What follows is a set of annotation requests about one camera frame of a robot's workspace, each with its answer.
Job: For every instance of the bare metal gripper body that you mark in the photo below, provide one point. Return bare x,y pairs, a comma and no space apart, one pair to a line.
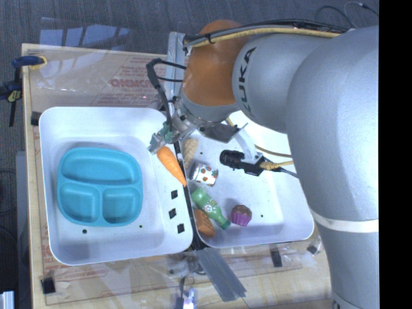
181,125

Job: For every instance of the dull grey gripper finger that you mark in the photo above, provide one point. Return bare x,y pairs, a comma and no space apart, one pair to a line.
154,143

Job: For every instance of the orange carrot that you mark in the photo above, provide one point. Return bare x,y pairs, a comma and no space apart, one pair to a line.
172,166

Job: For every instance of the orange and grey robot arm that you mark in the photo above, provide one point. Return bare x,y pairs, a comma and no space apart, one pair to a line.
322,124

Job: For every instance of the beige waffle cone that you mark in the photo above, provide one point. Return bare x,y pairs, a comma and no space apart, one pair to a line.
190,150

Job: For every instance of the white plastic tray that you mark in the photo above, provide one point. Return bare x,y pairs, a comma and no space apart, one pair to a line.
273,204
106,124

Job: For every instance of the white can with red print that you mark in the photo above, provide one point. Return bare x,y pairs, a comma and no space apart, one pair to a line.
204,174

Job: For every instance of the blue divided plate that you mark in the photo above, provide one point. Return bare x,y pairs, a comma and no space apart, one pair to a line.
96,179

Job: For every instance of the green bottle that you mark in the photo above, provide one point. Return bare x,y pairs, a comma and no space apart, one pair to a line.
207,204

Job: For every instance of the brown bread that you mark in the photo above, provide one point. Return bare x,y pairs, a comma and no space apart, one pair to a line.
204,224

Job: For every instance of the brown cardboard board red print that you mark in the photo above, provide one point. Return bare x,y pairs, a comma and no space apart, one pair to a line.
77,79

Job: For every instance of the purple cupcake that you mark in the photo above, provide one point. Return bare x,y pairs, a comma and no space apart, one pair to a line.
240,216

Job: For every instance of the black cylinder on white bracket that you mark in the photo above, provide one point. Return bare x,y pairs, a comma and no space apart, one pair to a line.
232,159

